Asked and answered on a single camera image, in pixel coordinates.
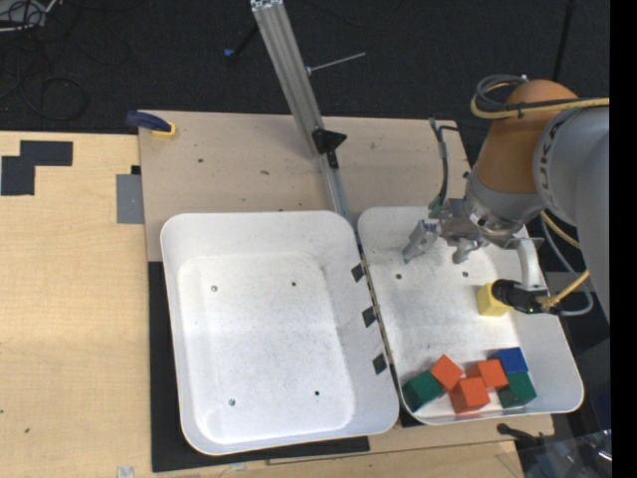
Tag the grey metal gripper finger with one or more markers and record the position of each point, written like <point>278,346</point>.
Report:
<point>419,242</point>
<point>464,249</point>

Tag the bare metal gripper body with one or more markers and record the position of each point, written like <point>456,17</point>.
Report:
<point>465,222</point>

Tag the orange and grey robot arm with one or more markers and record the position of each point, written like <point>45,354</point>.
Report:
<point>517,142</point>

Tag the yellow cube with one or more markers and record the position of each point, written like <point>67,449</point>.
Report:
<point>488,303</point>

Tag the white plastic tray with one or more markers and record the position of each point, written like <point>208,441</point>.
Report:
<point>269,336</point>
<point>438,316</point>

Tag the blue cube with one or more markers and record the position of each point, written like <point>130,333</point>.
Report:
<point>512,360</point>

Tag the orange cube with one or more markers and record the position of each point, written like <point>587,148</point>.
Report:
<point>469,395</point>
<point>492,372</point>
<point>446,371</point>

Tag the green cube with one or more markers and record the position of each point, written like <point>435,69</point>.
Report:
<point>520,389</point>
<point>422,390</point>

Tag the pale wood board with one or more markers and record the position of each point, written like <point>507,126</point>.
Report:
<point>239,167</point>

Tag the black cylinder on white bracket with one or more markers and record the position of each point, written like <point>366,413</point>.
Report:
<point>515,296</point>

